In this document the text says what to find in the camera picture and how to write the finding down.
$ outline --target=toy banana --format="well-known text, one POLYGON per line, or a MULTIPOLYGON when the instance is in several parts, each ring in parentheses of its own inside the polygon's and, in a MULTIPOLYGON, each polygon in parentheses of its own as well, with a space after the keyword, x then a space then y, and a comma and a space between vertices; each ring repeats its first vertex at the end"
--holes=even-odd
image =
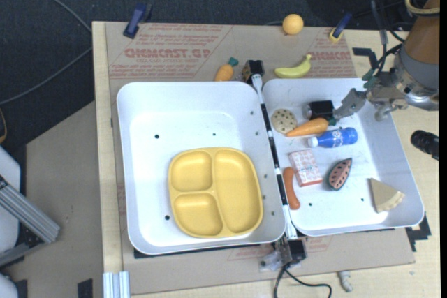
POLYGON ((279 67, 274 70, 274 74, 280 78, 300 78, 305 76, 311 68, 311 55, 307 54, 304 60, 295 67, 279 67))

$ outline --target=white bottle cap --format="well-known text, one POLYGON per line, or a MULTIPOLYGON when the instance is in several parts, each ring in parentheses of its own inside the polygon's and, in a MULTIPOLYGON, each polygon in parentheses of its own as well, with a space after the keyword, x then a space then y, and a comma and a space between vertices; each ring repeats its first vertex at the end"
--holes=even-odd
POLYGON ((316 139, 316 137, 310 137, 307 140, 307 144, 309 145, 309 147, 315 148, 318 146, 318 139, 316 139))

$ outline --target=orange ball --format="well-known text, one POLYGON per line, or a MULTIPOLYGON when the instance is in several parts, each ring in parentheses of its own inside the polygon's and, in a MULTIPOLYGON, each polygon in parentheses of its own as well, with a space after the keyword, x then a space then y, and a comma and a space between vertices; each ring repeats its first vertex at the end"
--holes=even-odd
POLYGON ((305 23, 298 14, 287 15, 282 22, 282 29, 288 35, 296 35, 304 27, 305 23))

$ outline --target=toy water bottle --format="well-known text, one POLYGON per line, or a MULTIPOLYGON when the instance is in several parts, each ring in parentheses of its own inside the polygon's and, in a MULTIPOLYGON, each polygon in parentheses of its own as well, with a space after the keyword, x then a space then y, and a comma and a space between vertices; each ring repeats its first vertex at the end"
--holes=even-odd
POLYGON ((357 131, 352 127, 348 127, 326 131, 318 137, 311 137, 307 140, 307 144, 312 148, 335 148, 341 145, 354 144, 357 142, 357 139, 357 131))

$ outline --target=wooden table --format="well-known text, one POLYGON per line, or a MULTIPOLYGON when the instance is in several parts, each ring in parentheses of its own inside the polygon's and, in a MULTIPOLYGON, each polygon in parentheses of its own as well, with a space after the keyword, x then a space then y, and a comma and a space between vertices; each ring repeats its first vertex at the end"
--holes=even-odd
MULTIPOLYGON (((123 271, 123 243, 119 226, 119 205, 117 173, 111 118, 111 93, 109 78, 108 44, 105 22, 93 23, 94 70, 96 89, 96 118, 98 130, 98 162, 101 192, 101 220, 103 233, 103 270, 117 273, 123 271)), ((121 29, 123 24, 115 23, 121 29)), ((300 34, 306 38, 303 30, 300 34)), ((381 53, 380 37, 377 31, 345 31, 346 44, 352 47, 368 47, 381 53)), ((394 45, 390 37, 390 47, 394 45)), ((351 54, 357 76, 369 69, 364 57, 351 54)), ((350 297, 438 297, 440 296, 440 250, 439 250, 439 162, 414 148, 409 138, 418 129, 439 134, 439 113, 425 112, 417 108, 393 113, 404 151, 416 178, 425 205, 432 236, 427 241, 418 241, 414 253, 416 263, 377 269, 361 269, 351 272, 353 292, 350 297)), ((335 273, 301 277, 308 283, 329 283, 333 296, 340 297, 344 291, 335 273)), ((274 281, 260 280, 252 283, 225 284, 206 288, 175 290, 138 295, 139 297, 271 297, 274 281)), ((327 297, 326 288, 298 287, 289 278, 283 278, 279 288, 280 297, 327 297)))

